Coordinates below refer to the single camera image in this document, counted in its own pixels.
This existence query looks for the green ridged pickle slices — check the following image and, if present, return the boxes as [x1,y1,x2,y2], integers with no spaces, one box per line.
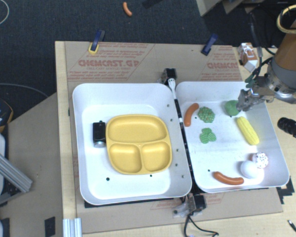
[199,127,217,145]

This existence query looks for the white egg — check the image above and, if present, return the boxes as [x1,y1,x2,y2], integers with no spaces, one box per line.
[240,160,261,179]

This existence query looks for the green grapes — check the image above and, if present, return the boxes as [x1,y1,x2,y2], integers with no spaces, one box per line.
[197,106,216,124]

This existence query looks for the thin black and white rod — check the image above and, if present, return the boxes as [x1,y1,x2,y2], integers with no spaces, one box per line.
[168,78,196,195]

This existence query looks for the white and brown carton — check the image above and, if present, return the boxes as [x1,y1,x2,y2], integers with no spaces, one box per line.
[237,42,259,73]

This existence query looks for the yellow corn cob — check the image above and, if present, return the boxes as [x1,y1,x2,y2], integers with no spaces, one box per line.
[236,116,260,146]

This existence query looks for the green round toy vegetable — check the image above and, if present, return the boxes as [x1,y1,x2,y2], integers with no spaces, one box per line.
[223,100,241,117]

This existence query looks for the brown cardboard board red print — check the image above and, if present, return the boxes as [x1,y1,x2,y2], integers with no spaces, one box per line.
[64,41,284,234]

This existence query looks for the orange sausage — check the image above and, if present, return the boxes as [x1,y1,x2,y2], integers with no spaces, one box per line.
[184,103,200,127]
[213,171,245,186]
[122,1,133,17]

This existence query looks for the yellow divided plate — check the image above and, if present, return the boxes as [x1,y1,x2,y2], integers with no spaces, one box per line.
[105,114,173,175]

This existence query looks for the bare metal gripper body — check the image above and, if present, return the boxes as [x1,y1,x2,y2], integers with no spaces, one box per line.
[249,76,296,105]

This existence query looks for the white cupcake with sprinkles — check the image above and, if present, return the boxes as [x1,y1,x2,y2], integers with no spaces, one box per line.
[251,152,269,169]

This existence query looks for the white plastic tray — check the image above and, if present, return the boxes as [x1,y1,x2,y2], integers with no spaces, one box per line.
[175,81,291,194]
[72,82,193,205]

